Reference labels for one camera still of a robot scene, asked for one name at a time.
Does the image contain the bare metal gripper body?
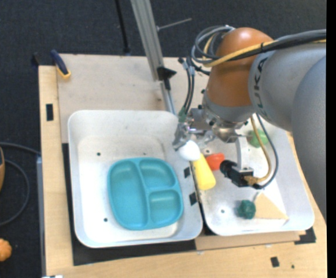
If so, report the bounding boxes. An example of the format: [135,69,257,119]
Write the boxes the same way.
[184,107,247,144]

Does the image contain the black cylinder on white bracket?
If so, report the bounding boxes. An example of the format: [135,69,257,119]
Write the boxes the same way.
[219,136,256,188]

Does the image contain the orange toy pumpkin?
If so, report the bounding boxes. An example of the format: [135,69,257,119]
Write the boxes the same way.
[0,237,13,262]

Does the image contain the dark green broccoli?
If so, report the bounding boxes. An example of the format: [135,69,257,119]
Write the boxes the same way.
[237,199,257,220]

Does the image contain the light green grapes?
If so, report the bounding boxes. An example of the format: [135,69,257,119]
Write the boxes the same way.
[248,129,269,149]

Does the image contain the blue divided plate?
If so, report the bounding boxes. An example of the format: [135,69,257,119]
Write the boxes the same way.
[106,157,184,231]

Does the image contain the orange toy carrot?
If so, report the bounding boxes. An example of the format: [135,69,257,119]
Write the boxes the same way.
[205,152,226,171]

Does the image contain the white plastic tray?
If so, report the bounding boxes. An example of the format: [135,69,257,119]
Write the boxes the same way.
[67,109,204,248]
[198,117,315,237]

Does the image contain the yellow bottle with white cap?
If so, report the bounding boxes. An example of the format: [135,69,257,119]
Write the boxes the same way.
[178,140,217,191]

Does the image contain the pale wood board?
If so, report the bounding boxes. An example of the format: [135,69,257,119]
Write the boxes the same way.
[56,53,308,251]

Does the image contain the beige pizza slice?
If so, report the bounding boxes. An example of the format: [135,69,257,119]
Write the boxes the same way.
[253,192,290,221]

